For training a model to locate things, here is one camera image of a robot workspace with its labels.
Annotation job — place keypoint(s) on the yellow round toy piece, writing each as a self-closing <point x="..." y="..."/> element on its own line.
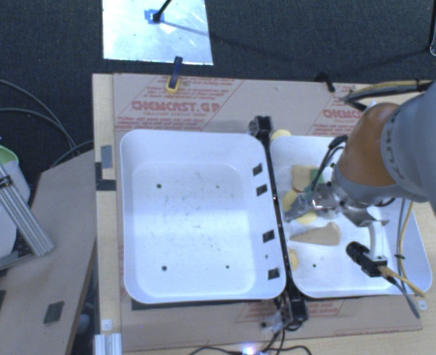
<point x="281" y="134"/>
<point x="308" y="219"/>
<point x="289" y="200"/>
<point x="294" y="259"/>

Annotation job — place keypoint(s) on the brown cardboard board red print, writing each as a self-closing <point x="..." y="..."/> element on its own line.
<point x="240" y="98"/>

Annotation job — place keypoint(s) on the tan toast slice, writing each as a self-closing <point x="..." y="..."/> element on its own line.
<point x="301" y="178"/>

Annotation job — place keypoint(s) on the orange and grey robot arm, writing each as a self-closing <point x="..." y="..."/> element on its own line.
<point x="406" y="142"/>

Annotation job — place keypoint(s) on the black cylinder on white bracket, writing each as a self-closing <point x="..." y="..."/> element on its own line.
<point x="365" y="259"/>

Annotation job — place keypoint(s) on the thin black and white rod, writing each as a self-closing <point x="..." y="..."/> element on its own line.
<point x="277" y="202"/>

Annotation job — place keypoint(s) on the white plastic tray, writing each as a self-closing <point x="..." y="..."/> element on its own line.
<point x="336" y="272"/>
<point x="195" y="228"/>

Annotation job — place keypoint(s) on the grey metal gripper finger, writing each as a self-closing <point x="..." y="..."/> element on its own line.
<point x="294" y="213"/>
<point x="305" y="199"/>

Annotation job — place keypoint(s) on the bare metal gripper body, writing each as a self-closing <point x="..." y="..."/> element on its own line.
<point x="326" y="198"/>

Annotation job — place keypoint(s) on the tan pizza slice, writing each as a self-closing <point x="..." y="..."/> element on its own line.
<point x="321" y="236"/>

